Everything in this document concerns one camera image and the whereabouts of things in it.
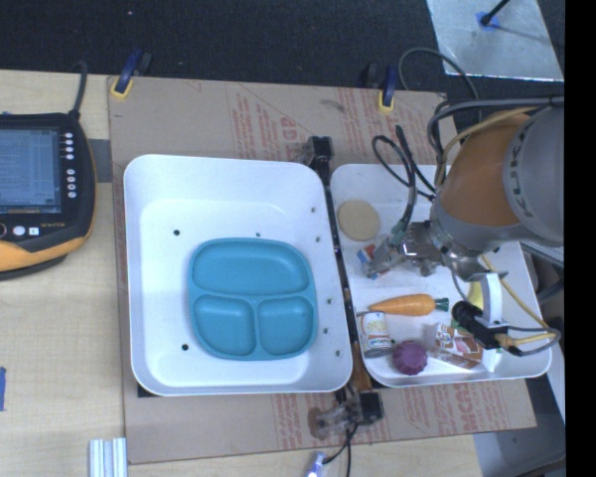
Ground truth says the white and brown carton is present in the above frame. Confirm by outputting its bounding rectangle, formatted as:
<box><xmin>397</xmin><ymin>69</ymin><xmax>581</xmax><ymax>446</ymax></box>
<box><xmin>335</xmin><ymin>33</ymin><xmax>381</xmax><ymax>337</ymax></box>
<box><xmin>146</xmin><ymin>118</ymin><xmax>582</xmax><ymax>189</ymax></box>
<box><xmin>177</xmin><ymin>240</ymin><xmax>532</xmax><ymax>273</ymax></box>
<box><xmin>422</xmin><ymin>321</ymin><xmax>503</xmax><ymax>373</ymax></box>

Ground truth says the red white blue small carton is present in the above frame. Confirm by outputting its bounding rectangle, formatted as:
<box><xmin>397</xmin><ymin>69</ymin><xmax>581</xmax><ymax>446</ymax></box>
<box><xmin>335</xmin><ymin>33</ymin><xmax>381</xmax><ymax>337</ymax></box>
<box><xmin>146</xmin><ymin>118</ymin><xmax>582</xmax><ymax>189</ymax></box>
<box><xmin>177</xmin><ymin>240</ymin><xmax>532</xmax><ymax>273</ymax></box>
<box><xmin>356</xmin><ymin>243</ymin><xmax>380</xmax><ymax>281</ymax></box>

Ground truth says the small white and yellow can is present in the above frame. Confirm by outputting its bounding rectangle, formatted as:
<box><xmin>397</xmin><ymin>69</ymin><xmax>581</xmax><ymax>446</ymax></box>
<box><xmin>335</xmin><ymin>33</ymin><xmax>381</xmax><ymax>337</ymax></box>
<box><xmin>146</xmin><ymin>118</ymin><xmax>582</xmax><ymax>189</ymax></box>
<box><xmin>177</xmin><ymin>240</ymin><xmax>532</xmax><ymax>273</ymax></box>
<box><xmin>359</xmin><ymin>310</ymin><xmax>395</xmax><ymax>360</ymax></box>

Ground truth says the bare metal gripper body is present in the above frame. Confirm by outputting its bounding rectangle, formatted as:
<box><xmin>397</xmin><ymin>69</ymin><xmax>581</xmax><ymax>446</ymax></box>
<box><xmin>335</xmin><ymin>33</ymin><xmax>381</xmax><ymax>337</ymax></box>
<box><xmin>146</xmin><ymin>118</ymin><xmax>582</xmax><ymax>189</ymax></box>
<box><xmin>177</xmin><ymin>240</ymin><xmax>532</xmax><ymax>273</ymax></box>
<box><xmin>392</xmin><ymin>220</ymin><xmax>451</xmax><ymax>278</ymax></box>

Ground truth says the black block with thin wires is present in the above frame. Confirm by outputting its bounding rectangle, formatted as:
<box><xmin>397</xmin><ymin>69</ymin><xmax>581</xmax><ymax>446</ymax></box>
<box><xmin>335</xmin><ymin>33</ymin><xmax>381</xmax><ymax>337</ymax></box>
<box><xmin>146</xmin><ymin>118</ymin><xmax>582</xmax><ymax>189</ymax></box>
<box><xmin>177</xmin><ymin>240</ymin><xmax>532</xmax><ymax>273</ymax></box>
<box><xmin>303</xmin><ymin>135</ymin><xmax>336</xmax><ymax>169</ymax></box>
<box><xmin>344</xmin><ymin>390</ymin><xmax>384</xmax><ymax>425</ymax></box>

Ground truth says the thin black and white rod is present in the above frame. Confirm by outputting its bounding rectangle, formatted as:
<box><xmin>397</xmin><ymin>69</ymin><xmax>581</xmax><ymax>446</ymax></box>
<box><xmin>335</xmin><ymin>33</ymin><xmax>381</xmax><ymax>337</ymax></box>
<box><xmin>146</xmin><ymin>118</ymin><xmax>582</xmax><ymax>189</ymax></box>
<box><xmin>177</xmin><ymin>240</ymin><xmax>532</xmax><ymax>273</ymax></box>
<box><xmin>321</xmin><ymin>164</ymin><xmax>368</xmax><ymax>393</ymax></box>

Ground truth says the beige round biscuit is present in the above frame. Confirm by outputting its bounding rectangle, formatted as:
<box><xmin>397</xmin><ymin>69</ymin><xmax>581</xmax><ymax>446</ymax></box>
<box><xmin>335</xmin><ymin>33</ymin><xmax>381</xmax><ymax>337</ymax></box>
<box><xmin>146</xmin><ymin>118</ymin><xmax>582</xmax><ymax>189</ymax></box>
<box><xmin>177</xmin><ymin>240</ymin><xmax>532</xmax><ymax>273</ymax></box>
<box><xmin>336</xmin><ymin>199</ymin><xmax>382</xmax><ymax>242</ymax></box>

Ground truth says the white plastic tray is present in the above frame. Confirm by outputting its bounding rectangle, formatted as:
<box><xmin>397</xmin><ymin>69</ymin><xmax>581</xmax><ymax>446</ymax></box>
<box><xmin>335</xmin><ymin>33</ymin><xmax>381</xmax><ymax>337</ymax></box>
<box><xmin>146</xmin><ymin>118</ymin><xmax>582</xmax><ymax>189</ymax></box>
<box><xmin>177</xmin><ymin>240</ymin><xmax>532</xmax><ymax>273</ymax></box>
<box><xmin>330</xmin><ymin>162</ymin><xmax>553</xmax><ymax>390</ymax></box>
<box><xmin>122</xmin><ymin>153</ymin><xmax>355</xmax><ymax>398</ymax></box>

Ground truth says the orange carrot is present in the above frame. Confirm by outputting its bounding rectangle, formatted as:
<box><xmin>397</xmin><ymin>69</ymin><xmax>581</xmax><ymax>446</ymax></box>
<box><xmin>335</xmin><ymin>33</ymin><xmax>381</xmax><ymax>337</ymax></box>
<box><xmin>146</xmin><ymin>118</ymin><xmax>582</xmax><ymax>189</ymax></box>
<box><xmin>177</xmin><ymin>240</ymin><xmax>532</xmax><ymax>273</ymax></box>
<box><xmin>368</xmin><ymin>292</ymin><xmax>451</xmax><ymax>318</ymax></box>

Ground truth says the black cylinder on white bracket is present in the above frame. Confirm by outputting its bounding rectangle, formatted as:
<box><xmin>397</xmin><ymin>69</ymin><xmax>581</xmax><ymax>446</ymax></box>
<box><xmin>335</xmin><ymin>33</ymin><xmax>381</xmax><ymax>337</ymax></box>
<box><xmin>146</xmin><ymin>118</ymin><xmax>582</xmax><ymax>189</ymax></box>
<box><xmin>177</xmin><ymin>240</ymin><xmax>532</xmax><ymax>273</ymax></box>
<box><xmin>450</xmin><ymin>270</ymin><xmax>511</xmax><ymax>351</ymax></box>

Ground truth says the purple round toy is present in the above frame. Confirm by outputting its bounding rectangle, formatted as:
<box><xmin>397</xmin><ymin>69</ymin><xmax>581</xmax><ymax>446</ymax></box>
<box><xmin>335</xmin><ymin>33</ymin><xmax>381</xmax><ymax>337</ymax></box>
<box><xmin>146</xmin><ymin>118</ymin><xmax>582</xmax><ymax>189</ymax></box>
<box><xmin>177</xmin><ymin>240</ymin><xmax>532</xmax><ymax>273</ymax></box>
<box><xmin>390</xmin><ymin>340</ymin><xmax>430</xmax><ymax>378</ymax></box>

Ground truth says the blue divided plate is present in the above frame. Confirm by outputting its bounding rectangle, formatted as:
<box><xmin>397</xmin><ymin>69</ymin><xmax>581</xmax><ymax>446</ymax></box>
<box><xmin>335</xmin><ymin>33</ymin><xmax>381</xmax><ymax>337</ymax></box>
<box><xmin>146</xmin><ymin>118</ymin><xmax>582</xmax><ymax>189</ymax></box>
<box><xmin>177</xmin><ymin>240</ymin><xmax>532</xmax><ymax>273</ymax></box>
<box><xmin>187</xmin><ymin>237</ymin><xmax>320</xmax><ymax>362</ymax></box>

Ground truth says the brown cardboard board red print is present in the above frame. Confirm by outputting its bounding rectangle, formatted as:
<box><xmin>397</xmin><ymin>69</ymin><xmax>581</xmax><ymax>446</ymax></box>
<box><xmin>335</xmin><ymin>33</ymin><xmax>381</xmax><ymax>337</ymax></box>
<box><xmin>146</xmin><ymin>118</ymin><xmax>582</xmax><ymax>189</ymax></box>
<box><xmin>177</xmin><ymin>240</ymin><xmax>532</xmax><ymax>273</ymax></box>
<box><xmin>106</xmin><ymin>75</ymin><xmax>538</xmax><ymax>466</ymax></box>

